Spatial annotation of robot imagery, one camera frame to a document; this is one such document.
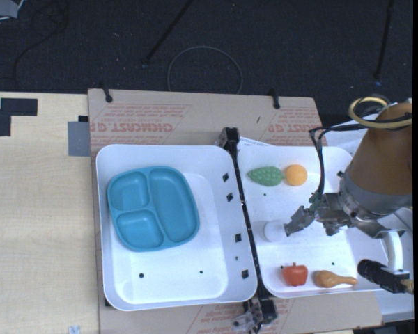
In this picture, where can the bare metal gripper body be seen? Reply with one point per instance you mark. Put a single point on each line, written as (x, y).
(334, 211)

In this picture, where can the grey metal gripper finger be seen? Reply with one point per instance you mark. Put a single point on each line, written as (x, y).
(333, 229)
(299, 220)

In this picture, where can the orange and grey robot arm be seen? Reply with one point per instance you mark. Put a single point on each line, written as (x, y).
(379, 158)

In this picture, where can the white plastic tray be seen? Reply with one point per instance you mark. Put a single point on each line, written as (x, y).
(299, 252)
(181, 284)

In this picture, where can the orange ball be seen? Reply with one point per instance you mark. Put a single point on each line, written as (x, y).
(296, 174)

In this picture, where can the tan pear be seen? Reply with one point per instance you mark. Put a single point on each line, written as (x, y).
(327, 279)

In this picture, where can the thin black rod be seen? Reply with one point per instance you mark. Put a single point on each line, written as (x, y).
(245, 218)

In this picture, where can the red apple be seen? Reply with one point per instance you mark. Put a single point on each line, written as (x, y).
(295, 275)

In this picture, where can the green grapes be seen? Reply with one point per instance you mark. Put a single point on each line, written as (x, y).
(264, 176)

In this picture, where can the white paper sheet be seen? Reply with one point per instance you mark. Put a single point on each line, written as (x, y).
(254, 142)

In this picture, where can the blue divided plate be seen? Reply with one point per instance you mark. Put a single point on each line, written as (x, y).
(170, 200)

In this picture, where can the brown cardboard board red print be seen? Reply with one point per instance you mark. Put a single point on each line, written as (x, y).
(195, 124)

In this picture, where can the black cylinder on white bracket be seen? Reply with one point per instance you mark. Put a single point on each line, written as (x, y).
(376, 274)

